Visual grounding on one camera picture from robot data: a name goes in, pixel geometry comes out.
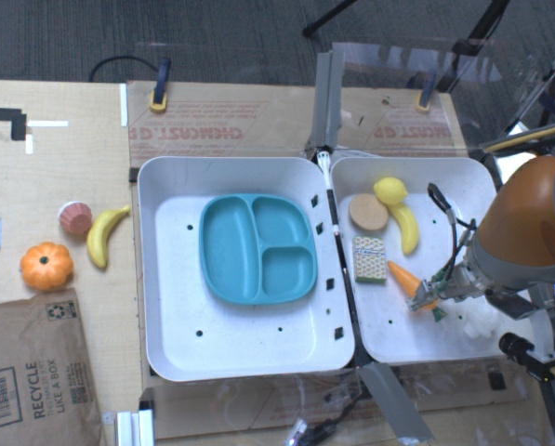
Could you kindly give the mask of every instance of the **yellow lemon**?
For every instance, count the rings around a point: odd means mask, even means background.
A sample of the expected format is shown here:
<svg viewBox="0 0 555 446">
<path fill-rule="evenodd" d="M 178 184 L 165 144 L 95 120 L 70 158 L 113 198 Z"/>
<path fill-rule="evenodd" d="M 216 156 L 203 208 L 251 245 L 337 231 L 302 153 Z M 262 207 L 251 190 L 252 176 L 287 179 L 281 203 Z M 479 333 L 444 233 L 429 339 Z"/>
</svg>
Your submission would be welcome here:
<svg viewBox="0 0 555 446">
<path fill-rule="evenodd" d="M 407 196 L 407 189 L 400 179 L 381 178 L 373 187 L 374 194 L 384 204 L 397 204 Z"/>
</svg>

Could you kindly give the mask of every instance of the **white tray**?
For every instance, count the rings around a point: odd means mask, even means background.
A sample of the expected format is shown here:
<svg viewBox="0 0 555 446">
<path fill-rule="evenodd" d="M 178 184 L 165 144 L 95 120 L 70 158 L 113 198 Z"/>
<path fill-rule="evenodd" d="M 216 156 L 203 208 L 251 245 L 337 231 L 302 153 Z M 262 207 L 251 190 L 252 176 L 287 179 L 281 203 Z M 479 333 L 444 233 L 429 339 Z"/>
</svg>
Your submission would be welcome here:
<svg viewBox="0 0 555 446">
<path fill-rule="evenodd" d="M 331 176 L 360 331 L 374 359 L 401 364 L 489 357 L 503 355 L 498 340 L 506 332 L 533 338 L 529 321 L 513 321 L 489 306 L 483 296 L 461 303 L 439 301 L 447 316 L 435 322 L 430 310 L 409 311 L 405 295 L 390 273 L 383 284 L 353 279 L 351 240 L 355 235 L 381 238 L 386 258 L 419 279 L 429 279 L 442 268 L 452 252 L 451 229 L 446 214 L 428 196 L 428 184 L 438 186 L 457 217 L 466 222 L 475 218 L 479 223 L 496 196 L 483 165 L 467 158 L 350 157 L 335 162 Z M 351 198 L 372 193 L 373 185 L 387 176 L 404 182 L 409 192 L 404 202 L 419 225 L 419 244 L 409 256 L 401 251 L 399 228 L 392 216 L 385 229 L 371 233 L 357 229 L 350 221 Z M 457 226 L 459 236 L 461 232 L 462 227 Z"/>
<path fill-rule="evenodd" d="M 199 257 L 201 213 L 216 196 L 245 192 L 283 196 L 307 215 L 317 280 L 299 300 L 237 306 L 207 288 Z M 350 361 L 349 307 L 316 165 L 301 158 L 159 157 L 139 171 L 139 210 L 147 355 L 163 378 L 309 373 Z"/>
</svg>

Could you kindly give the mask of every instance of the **sponge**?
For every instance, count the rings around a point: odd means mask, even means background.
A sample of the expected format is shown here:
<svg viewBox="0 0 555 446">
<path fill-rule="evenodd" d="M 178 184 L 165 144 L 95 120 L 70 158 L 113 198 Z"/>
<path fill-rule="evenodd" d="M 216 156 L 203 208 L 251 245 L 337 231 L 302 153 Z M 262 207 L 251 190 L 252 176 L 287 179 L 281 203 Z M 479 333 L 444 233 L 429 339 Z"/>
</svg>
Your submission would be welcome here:
<svg viewBox="0 0 555 446">
<path fill-rule="evenodd" d="M 354 236 L 353 278 L 356 282 L 384 282 L 387 279 L 385 245 L 379 238 Z"/>
</svg>

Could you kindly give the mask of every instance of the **yellow banana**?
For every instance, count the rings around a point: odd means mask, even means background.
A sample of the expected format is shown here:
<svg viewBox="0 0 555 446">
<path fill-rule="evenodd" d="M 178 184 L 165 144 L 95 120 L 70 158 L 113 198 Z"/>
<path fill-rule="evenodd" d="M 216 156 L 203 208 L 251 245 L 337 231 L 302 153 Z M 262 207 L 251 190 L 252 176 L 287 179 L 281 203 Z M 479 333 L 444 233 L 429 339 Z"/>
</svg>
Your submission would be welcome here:
<svg viewBox="0 0 555 446">
<path fill-rule="evenodd" d="M 96 216 L 87 234 L 87 253 L 98 268 L 108 266 L 108 237 L 118 222 L 130 213 L 130 205 L 117 210 L 104 210 Z"/>
<path fill-rule="evenodd" d="M 387 207 L 401 230 L 401 250 L 404 255 L 409 255 L 416 249 L 417 241 L 419 240 L 419 228 L 417 227 L 416 217 L 403 202 L 389 204 Z"/>
</svg>

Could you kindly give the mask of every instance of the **orange pumpkin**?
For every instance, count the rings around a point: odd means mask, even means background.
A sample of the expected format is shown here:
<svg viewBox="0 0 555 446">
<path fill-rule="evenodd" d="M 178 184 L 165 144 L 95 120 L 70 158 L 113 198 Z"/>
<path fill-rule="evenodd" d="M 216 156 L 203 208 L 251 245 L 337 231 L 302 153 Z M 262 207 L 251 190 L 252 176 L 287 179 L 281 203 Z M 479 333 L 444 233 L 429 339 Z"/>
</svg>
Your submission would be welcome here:
<svg viewBox="0 0 555 446">
<path fill-rule="evenodd" d="M 73 268 L 68 248 L 52 242 L 32 246 L 20 261 L 23 280 L 28 286 L 40 291 L 63 285 Z"/>
</svg>

